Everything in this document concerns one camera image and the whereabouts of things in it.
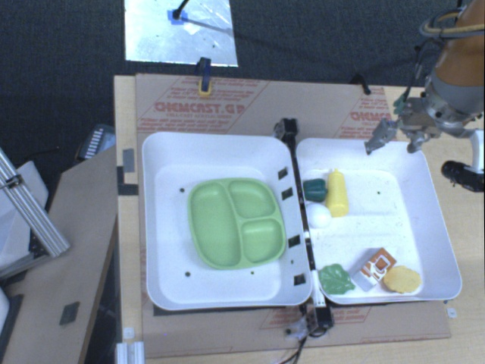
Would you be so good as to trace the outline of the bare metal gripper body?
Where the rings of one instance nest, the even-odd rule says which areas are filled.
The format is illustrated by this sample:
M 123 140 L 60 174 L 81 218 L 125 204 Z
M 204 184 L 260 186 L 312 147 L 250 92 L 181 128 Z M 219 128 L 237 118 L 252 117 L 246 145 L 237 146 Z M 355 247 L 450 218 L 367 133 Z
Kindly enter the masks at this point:
M 455 110 L 443 100 L 429 98 L 409 98 L 398 116 L 399 128 L 406 133 L 421 132 L 438 137 L 446 133 L 452 137 L 465 138 L 471 130 L 465 126 L 477 117 L 477 113 Z

